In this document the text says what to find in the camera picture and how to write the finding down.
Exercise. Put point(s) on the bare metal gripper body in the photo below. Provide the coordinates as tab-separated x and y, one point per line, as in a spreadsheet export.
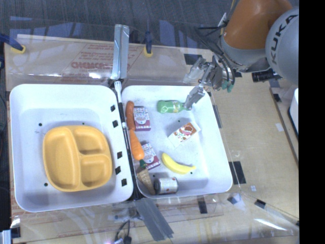
215	75

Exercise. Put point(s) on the pink and white carton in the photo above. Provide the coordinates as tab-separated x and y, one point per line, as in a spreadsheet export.
151	157
142	119

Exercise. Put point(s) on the tan ice cream cone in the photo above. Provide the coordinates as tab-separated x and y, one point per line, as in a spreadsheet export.
146	180

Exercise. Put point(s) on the small white and red can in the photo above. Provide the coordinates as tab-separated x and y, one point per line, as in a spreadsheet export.
167	185

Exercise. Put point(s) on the yellow banana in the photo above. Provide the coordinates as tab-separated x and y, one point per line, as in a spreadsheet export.
175	166

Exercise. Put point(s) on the white plastic tray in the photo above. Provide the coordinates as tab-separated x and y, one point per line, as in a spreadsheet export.
203	161
63	100

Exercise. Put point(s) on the green bottle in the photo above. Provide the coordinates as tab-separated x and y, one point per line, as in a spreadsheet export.
168	106

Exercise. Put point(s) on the orange sausage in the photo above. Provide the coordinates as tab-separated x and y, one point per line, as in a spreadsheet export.
130	116

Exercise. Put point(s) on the brown cardboard board red print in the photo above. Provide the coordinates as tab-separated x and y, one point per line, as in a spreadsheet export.
50	60

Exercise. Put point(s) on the black cylinder on white bracket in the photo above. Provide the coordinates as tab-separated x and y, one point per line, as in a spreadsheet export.
262	76

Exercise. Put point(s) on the yellow divided plate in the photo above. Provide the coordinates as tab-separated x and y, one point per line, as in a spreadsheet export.
61	159

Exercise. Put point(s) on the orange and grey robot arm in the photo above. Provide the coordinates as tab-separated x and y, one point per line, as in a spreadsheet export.
248	22

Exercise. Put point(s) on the white and orange carton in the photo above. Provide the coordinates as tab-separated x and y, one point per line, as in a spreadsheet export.
184	134

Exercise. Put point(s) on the orange carrot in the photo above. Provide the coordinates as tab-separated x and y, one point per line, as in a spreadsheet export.
136	147

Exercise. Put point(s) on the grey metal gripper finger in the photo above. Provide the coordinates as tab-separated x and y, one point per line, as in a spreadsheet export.
194	96
193	72

